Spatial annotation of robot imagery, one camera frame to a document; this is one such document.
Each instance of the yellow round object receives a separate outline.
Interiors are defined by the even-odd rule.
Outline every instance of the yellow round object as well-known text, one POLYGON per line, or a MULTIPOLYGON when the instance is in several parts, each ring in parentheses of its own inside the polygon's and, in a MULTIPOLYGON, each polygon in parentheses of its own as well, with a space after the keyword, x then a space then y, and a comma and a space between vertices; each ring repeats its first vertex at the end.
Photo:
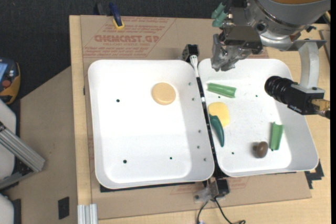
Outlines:
POLYGON ((208 112, 211 116, 217 116, 224 128, 230 123, 229 109, 226 104, 221 102, 211 103, 208 106, 208 112))
POLYGON ((174 102, 176 93, 173 86, 160 82, 153 87, 152 97, 158 104, 168 105, 174 102))

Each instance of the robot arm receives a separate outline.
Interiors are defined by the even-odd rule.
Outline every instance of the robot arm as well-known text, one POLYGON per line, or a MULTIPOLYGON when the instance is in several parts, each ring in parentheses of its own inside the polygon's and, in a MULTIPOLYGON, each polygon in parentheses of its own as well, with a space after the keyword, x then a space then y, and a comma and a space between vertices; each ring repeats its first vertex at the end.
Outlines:
POLYGON ((227 71, 234 68, 238 60, 261 53, 263 46, 299 51, 300 83, 272 77, 265 83, 265 90, 302 115, 320 114, 330 118, 330 103, 322 105, 316 101, 323 100, 324 95, 317 83, 318 50, 325 41, 298 40, 300 33, 330 8, 331 0, 246 0, 244 8, 229 10, 221 4, 213 13, 216 19, 213 25, 219 26, 222 32, 214 35, 212 67, 216 71, 227 71))

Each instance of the wooden table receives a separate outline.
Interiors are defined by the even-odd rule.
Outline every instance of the wooden table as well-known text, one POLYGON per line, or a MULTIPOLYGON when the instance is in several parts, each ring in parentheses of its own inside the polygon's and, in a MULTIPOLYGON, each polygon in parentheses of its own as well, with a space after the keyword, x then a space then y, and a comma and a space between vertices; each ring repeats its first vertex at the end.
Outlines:
MULTIPOLYGON (((193 23, 200 20, 190 19, 187 31, 197 31, 193 23)), ((303 38, 320 39, 318 30, 329 30, 327 25, 316 25, 317 30, 303 33, 303 38)), ((90 170, 87 139, 86 104, 83 95, 85 79, 83 77, 83 58, 81 44, 80 16, 70 16, 72 90, 75 123, 77 195, 79 205, 92 203, 90 189, 90 170)), ((291 70, 294 81, 300 81, 300 57, 297 52, 279 52, 267 48, 268 56, 283 61, 291 70)), ((325 50, 320 49, 320 79, 318 87, 325 89, 325 98, 330 99, 330 65, 325 50)), ((330 120, 320 116, 307 116, 316 148, 324 171, 320 181, 313 182, 312 198, 303 200, 281 201, 269 204, 226 207, 226 216, 235 222, 245 219, 247 223, 331 223, 331 188, 330 188, 330 120)), ((100 220, 99 223, 195 223, 197 211, 184 211, 169 214, 100 220)), ((218 209, 206 209, 202 212, 206 223, 223 223, 218 209)))

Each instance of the yellow and black device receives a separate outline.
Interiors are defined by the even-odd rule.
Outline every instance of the yellow and black device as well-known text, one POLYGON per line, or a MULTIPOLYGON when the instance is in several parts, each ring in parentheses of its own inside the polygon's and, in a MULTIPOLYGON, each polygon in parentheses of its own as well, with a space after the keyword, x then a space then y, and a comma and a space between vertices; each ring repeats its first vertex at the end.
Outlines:
POLYGON ((6 103, 14 102, 20 88, 20 68, 13 60, 0 57, 0 99, 6 103))

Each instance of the dark green object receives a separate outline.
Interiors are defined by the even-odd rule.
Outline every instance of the dark green object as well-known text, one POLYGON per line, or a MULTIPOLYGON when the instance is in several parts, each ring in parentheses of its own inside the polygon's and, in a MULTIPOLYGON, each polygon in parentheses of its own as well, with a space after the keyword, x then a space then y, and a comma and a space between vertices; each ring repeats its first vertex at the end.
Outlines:
POLYGON ((279 149, 283 131, 283 125, 276 124, 275 122, 272 124, 271 150, 277 151, 279 149))
POLYGON ((209 116, 210 116, 211 126, 215 129, 219 142, 221 144, 221 147, 223 147, 224 146, 224 130, 223 130, 222 124, 220 123, 221 121, 219 120, 217 116, 212 116, 210 114, 209 116))
POLYGON ((235 93, 236 93, 236 88, 225 86, 225 85, 220 85, 220 84, 215 84, 215 83, 209 83, 208 91, 218 93, 226 97, 234 98, 235 93))

